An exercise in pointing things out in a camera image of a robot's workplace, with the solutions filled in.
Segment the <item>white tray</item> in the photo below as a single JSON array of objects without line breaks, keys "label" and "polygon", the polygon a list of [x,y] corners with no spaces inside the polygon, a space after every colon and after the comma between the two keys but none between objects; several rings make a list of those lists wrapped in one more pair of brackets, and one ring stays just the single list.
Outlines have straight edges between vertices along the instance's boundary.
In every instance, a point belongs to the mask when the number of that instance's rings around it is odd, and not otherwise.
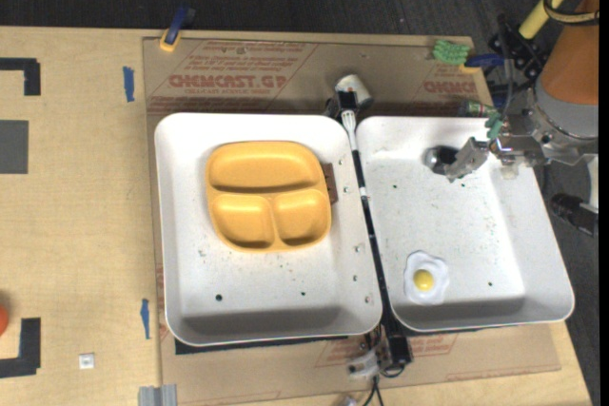
[{"label": "white tray", "polygon": [[[429,147],[485,139],[480,119],[371,117],[357,129],[363,174],[393,312],[422,332],[567,318],[573,291],[531,168],[504,180],[490,156],[450,183],[422,162]],[[438,305],[404,291],[407,257],[444,260]]]},{"label": "white tray", "polygon": [[[344,129],[321,116],[174,114],[155,131],[167,325],[195,345],[359,335],[382,304]],[[207,211],[206,160],[218,146],[293,141],[332,163],[339,202],[306,249],[230,249]]]}]

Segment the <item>orange divided dish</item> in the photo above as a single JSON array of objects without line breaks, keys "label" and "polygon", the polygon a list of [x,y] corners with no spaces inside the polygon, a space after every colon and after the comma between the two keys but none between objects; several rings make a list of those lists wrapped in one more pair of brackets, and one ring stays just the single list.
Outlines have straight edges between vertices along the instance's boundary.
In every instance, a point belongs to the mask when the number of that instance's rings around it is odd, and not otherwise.
[{"label": "orange divided dish", "polygon": [[322,166],[291,142],[247,142],[216,149],[206,166],[207,206],[214,230],[246,252],[302,249],[331,225]]}]

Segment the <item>wooden table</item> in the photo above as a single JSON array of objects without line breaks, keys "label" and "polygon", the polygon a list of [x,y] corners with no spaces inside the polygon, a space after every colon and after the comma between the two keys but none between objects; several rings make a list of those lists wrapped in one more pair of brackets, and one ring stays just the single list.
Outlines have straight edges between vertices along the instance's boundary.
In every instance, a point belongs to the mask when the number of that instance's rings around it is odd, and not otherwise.
[{"label": "wooden table", "polygon": [[[23,73],[0,71],[0,119],[29,121],[28,174],[0,174],[0,302],[12,318],[0,358],[16,355],[20,318],[42,320],[41,367],[0,379],[0,404],[137,404],[140,386],[161,384],[141,44],[160,34],[0,28],[0,57],[42,66],[39,97],[24,96]],[[134,69],[131,103],[123,67]],[[558,372],[386,390],[384,403],[589,404],[565,325],[552,334]],[[94,353],[94,369],[79,368],[85,353]]]}]

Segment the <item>gray square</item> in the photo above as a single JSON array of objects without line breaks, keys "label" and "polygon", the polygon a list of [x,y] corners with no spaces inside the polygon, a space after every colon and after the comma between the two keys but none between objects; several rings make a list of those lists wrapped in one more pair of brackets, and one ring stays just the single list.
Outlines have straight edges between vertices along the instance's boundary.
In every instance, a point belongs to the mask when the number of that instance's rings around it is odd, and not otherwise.
[{"label": "gray square", "polygon": [[28,174],[29,121],[0,120],[0,174]]}]

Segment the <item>small white cube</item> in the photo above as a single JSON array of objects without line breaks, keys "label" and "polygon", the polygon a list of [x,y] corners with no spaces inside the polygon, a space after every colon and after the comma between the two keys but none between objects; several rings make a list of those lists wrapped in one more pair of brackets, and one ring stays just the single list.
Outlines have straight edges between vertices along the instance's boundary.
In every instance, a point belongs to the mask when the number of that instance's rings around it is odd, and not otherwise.
[{"label": "small white cube", "polygon": [[78,356],[78,365],[81,369],[93,369],[95,367],[95,354],[81,354]]}]

